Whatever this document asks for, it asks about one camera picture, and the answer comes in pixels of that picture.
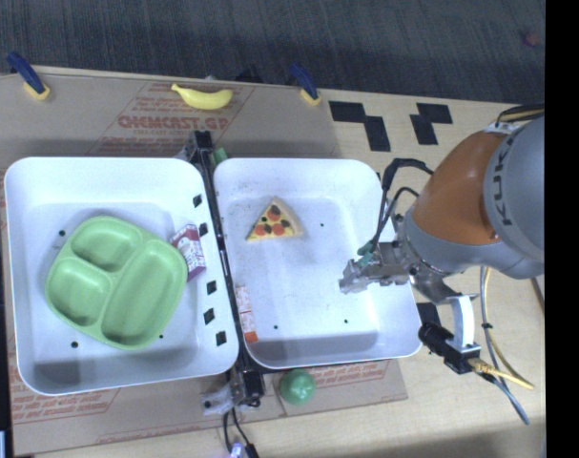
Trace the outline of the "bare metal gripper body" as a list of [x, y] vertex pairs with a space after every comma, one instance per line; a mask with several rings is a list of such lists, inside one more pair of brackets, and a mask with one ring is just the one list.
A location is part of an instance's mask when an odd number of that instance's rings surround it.
[[369, 241], [362, 248], [362, 275], [380, 285], [409, 281], [431, 302], [449, 303], [462, 293], [448, 286], [445, 279], [476, 265], [477, 255], [474, 246], [447, 241], [418, 246], [410, 241]]

